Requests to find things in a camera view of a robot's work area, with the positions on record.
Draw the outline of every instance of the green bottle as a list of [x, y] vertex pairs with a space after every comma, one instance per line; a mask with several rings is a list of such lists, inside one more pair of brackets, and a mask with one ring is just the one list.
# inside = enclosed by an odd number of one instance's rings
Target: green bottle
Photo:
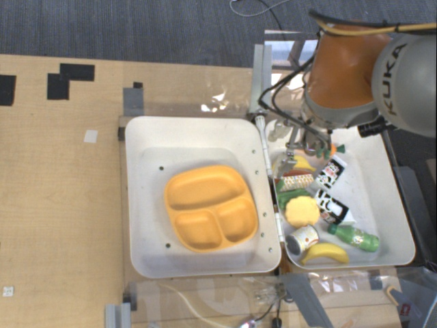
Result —
[[332, 223], [328, 227], [328, 232], [336, 234], [344, 243], [365, 251], [377, 251], [380, 246], [380, 239], [377, 236], [352, 226], [339, 227]]

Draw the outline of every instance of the white can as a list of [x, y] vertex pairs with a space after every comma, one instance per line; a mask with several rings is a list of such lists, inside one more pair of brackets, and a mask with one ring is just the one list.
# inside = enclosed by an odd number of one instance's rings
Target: white can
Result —
[[319, 234], [311, 225], [301, 227], [285, 237], [285, 244], [294, 255], [300, 255], [318, 241]]

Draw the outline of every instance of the orange plate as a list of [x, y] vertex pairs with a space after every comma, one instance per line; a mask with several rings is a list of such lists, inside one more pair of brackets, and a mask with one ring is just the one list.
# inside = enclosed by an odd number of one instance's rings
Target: orange plate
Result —
[[189, 170], [170, 179], [164, 192], [171, 225], [185, 247], [199, 253], [250, 239], [258, 229], [251, 192], [224, 165]]

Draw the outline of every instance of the dark floor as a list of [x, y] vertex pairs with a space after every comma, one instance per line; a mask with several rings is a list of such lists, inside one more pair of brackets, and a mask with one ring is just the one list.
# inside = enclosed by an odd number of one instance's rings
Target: dark floor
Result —
[[[273, 5], [282, 0], [264, 0]], [[347, 19], [422, 23], [436, 20], [437, 0], [296, 0], [274, 9], [284, 29], [315, 33], [310, 8]], [[254, 0], [241, 12], [264, 8]], [[272, 14], [243, 18], [229, 0], [0, 0], [0, 53], [251, 67], [253, 46]], [[425, 160], [436, 140], [397, 131], [400, 164], [413, 168], [436, 224], [436, 187]]]

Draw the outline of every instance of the white tray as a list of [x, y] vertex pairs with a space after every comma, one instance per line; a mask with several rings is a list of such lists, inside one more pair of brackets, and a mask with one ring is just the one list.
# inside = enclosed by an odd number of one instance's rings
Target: white tray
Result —
[[[269, 122], [266, 127], [267, 135], [273, 127], [274, 121]], [[272, 162], [285, 151], [288, 139], [289, 137], [286, 137], [274, 143], [269, 142]], [[346, 153], [337, 155], [348, 166], [328, 193], [350, 208], [356, 219], [356, 227], [380, 237], [380, 248], [377, 252], [370, 253], [343, 243], [337, 236], [327, 232], [328, 224], [320, 219], [315, 225], [320, 242], [335, 243], [343, 247], [349, 255], [350, 263], [340, 264], [328, 258], [318, 258], [308, 261], [303, 266], [299, 262], [302, 256], [288, 253], [289, 258], [295, 265], [306, 270], [381, 267], [410, 263], [415, 255], [414, 240], [381, 136], [363, 139], [356, 128], [351, 128], [335, 130], [332, 139], [336, 146], [346, 146]], [[317, 169], [322, 169], [326, 162], [315, 157], [309, 158], [303, 152], [296, 153], [303, 155]], [[284, 235], [292, 233], [295, 229], [283, 215], [281, 217]]]
[[[238, 119], [137, 117], [126, 127], [130, 256], [150, 278], [265, 273], [281, 259], [259, 133]], [[164, 205], [164, 188], [180, 172], [224, 164], [251, 190], [259, 219], [255, 236], [239, 245], [195, 253], [179, 242]]]

